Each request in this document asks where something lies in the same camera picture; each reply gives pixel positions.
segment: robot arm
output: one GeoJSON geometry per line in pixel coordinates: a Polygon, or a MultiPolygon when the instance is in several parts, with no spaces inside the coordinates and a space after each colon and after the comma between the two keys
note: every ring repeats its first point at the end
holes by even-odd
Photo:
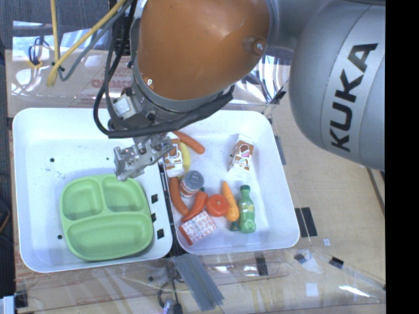
{"type": "Polygon", "coordinates": [[[385,0],[148,0],[131,27],[132,88],[100,127],[134,139],[115,149],[118,179],[167,153],[167,132],[226,105],[269,48],[293,51],[289,95],[307,138],[383,170],[385,10],[385,0]]]}

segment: red tomato slice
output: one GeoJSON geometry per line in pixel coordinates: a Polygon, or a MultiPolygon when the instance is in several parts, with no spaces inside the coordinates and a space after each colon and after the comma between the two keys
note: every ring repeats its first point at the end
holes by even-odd
{"type": "Polygon", "coordinates": [[[222,217],[227,214],[228,202],[221,194],[214,194],[207,198],[206,208],[213,217],[222,217]]]}

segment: toy bottle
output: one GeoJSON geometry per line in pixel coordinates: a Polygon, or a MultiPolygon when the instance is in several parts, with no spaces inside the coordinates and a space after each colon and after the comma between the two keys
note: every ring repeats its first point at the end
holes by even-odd
{"type": "Polygon", "coordinates": [[[255,224],[255,205],[250,198],[250,186],[242,185],[240,187],[242,197],[238,202],[240,211],[239,231],[242,233],[253,233],[256,230],[255,224]]]}

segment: green plate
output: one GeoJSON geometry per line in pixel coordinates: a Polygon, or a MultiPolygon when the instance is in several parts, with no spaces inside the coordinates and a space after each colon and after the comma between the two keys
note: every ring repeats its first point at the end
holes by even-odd
{"type": "Polygon", "coordinates": [[[68,183],[60,197],[65,240],[76,256],[91,261],[136,254],[153,239],[150,208],[141,185],[115,175],[68,183]]]}

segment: tin can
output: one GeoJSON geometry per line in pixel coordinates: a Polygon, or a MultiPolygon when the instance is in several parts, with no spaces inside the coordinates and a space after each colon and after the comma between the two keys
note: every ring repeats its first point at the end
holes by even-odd
{"type": "Polygon", "coordinates": [[[182,198],[193,197],[204,185],[204,177],[198,171],[192,170],[183,177],[179,185],[182,198]]]}

